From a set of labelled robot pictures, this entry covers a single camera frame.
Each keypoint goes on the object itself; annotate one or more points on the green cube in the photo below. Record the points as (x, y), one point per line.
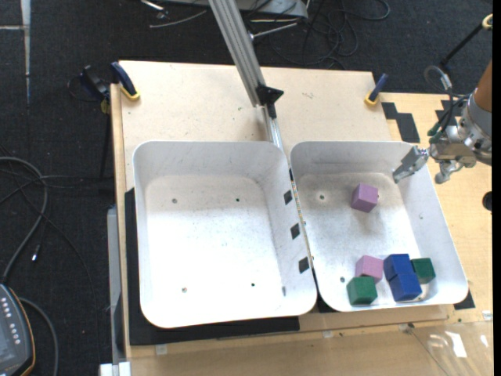
(424, 269)
(361, 290)

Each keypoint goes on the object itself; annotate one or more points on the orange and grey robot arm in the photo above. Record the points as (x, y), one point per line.
(484, 104)

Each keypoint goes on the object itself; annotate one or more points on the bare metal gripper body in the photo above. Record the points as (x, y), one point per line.
(454, 147)

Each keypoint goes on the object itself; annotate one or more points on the blue cube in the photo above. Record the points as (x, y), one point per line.
(397, 264)
(405, 287)

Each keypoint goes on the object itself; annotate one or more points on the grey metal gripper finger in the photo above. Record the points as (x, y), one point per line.
(445, 172)
(409, 166)

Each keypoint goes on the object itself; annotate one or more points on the white plastic tray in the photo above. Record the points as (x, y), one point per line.
(344, 233)
(211, 241)

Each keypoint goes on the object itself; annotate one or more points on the pale wood board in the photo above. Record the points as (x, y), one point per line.
(188, 104)

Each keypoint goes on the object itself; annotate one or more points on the purple cube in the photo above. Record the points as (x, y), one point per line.
(364, 198)
(368, 266)

